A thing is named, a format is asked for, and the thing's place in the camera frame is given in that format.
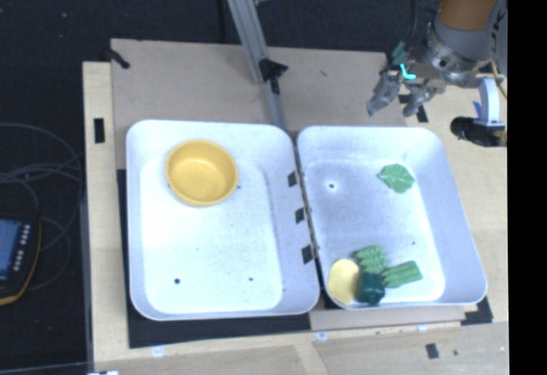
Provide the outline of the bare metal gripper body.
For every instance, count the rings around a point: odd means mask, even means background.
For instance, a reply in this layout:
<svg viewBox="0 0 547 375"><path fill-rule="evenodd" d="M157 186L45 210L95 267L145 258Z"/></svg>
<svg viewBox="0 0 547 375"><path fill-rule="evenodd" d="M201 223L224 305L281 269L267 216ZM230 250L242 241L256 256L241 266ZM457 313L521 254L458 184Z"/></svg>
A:
<svg viewBox="0 0 547 375"><path fill-rule="evenodd" d="M491 60L484 33L428 33L420 44L397 45L397 77L408 87L442 92L476 89L479 70Z"/></svg>

